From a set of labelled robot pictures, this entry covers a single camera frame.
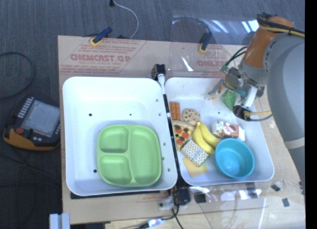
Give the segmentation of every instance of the toy pizza slice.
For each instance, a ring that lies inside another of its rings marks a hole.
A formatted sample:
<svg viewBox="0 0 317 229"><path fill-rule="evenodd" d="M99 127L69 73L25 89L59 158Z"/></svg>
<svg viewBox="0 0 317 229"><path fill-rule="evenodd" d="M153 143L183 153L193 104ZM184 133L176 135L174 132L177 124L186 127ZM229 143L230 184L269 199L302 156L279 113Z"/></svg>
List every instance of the toy pizza slice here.
<svg viewBox="0 0 317 229"><path fill-rule="evenodd" d="M179 151L183 144L188 140L194 130L194 126L184 121L174 120L173 130L177 150Z"/></svg>

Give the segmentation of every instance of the white tray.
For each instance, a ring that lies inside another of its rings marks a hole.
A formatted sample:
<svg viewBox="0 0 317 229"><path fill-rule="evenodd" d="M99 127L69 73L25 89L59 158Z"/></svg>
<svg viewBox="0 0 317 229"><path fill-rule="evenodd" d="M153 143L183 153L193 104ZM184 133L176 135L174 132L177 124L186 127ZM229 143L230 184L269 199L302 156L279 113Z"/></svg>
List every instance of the white tray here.
<svg viewBox="0 0 317 229"><path fill-rule="evenodd" d="M89 196L172 188L177 171L159 84L147 78L72 77L63 84L66 182L77 195ZM102 180L97 167L97 138L111 124L141 124L158 135L162 174L148 187L118 187Z"/></svg>
<svg viewBox="0 0 317 229"><path fill-rule="evenodd" d="M211 100L207 97L219 79L213 78L170 78L165 83L168 101L180 103L180 110L185 108L196 109L201 115L201 121L208 127L216 120L223 120L239 125L245 130L245 143L252 150L255 158L255 169L245 179L231 179L221 175L215 168L214 155L206 160L208 172L191 178L181 152L177 152L180 171L183 179L192 186L207 186L226 183L263 182L270 180L274 175L274 165L259 122L246 122L237 118L221 99Z"/></svg>

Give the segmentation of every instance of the green plate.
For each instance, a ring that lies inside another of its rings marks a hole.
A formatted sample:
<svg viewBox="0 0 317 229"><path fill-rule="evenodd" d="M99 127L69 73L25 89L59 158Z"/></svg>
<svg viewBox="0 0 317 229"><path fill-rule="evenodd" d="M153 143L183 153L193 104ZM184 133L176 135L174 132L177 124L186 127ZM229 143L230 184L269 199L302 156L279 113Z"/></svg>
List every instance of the green plate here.
<svg viewBox="0 0 317 229"><path fill-rule="evenodd" d="M143 125L115 124L103 128L98 136L97 160L102 179L115 186L153 185L162 172L158 136Z"/></svg>

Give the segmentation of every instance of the bunch of bananas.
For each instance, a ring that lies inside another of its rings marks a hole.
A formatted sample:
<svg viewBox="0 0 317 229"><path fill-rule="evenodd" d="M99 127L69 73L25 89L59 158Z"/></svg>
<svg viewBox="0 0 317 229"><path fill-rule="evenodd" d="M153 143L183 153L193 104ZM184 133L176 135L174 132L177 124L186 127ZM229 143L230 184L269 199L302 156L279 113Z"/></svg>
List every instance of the bunch of bananas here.
<svg viewBox="0 0 317 229"><path fill-rule="evenodd" d="M214 150L220 142L220 139L215 137L205 124L197 122L192 135L195 143L199 145L206 153L214 154Z"/></svg>

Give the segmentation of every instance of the multimeter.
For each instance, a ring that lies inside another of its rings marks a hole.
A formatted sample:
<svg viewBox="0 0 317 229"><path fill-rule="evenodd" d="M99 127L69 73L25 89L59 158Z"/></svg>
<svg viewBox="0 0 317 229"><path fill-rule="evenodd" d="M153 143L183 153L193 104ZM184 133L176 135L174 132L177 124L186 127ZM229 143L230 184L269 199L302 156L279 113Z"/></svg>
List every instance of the multimeter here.
<svg viewBox="0 0 317 229"><path fill-rule="evenodd" d="M26 96L7 121L3 139L23 149L53 150L60 144L59 106L38 96Z"/></svg>

